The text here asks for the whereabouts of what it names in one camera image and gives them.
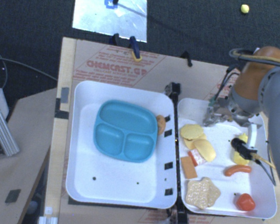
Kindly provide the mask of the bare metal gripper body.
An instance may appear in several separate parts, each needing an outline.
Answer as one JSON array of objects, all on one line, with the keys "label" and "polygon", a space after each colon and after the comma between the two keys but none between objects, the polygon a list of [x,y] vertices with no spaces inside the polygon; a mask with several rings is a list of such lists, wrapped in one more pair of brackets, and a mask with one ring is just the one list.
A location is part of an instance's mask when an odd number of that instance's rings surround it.
[{"label": "bare metal gripper body", "polygon": [[219,116],[218,123],[234,121],[242,127],[248,126],[249,119],[255,116],[254,113],[243,111],[233,99],[222,97],[209,100],[207,113]]}]

